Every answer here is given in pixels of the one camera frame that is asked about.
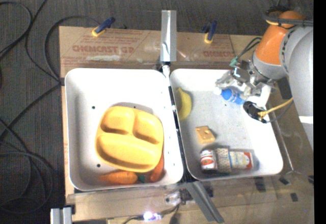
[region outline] plastic bottle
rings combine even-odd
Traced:
[[[231,88],[221,89],[219,87],[214,88],[214,94],[221,95],[226,101],[243,104],[245,100],[240,97],[240,94]]]

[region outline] blue clamp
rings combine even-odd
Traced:
[[[213,35],[216,31],[216,25],[217,25],[217,21],[214,20],[211,24],[208,24],[206,26],[203,27],[202,32],[206,33],[205,35],[205,42],[210,44],[213,42]]]
[[[105,22],[103,22],[100,26],[97,26],[92,30],[92,34],[95,37],[98,37],[102,33],[104,33],[105,29],[109,29],[111,25],[116,21],[114,17],[108,18]]]

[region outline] banana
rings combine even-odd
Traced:
[[[181,97],[181,109],[178,111],[179,120],[185,119],[192,110],[192,99],[190,95],[181,88],[177,88]]]

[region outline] yellow divided plate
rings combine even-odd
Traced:
[[[156,116],[131,107],[112,106],[99,123],[95,150],[104,163],[144,173],[158,164],[163,141],[163,126]]]

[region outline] orange carrot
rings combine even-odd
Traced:
[[[151,173],[149,180],[151,182],[156,182],[160,179],[162,172],[163,172],[163,168],[164,168],[164,156],[163,153],[161,155],[161,158],[159,159],[159,162],[157,164],[157,166],[154,168],[153,172]]]
[[[134,172],[120,171],[101,175],[98,179],[115,184],[134,184],[137,181],[138,176]]]

